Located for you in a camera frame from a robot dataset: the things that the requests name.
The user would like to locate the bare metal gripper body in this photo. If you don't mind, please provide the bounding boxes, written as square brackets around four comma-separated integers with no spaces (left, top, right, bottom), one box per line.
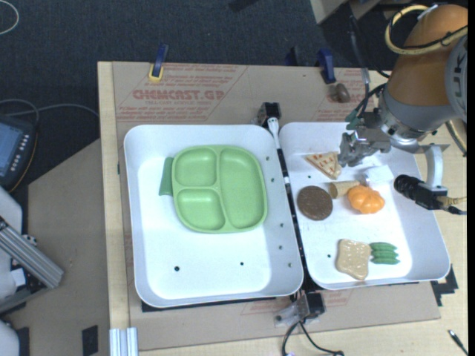
[355,111,424,155]

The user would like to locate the toy pizza slice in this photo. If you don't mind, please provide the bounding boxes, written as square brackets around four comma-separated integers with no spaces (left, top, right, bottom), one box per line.
[304,151,343,180]

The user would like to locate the tan cork cylinder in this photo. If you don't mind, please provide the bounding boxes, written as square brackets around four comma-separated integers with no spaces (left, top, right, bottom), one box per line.
[328,179,361,200]

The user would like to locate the orange toy pumpkin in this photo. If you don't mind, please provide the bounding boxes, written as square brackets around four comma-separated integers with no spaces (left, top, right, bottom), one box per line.
[347,184,386,215]

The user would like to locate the brown round biscuit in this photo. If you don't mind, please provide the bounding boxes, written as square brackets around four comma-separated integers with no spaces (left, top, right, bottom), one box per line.
[296,185,334,222]

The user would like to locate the brown toy mushroom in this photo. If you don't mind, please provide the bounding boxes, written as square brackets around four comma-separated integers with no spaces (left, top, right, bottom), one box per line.
[327,82,351,105]

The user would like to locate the thin black and white rod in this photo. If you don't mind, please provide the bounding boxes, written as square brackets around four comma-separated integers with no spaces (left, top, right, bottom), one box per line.
[267,118,309,293]

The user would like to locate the white plastic tray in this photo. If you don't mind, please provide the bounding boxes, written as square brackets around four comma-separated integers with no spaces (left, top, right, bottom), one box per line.
[278,121,452,291]
[122,124,305,309]

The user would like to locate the green toy pea pods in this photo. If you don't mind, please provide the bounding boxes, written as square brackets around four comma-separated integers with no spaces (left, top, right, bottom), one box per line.
[368,241,402,266]

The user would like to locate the beige toy bread slice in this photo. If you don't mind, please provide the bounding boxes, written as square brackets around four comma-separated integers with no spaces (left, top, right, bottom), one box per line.
[335,238,373,282]

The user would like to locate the green divided plate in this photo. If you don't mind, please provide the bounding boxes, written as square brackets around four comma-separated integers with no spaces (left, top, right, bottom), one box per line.
[158,145,269,234]

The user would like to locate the brown cardboard board red print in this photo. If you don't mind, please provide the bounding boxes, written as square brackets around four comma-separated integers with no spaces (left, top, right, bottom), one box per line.
[111,62,442,352]

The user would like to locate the black cylinder on white bracket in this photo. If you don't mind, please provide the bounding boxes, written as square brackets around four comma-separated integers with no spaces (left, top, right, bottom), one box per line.
[393,142,451,211]

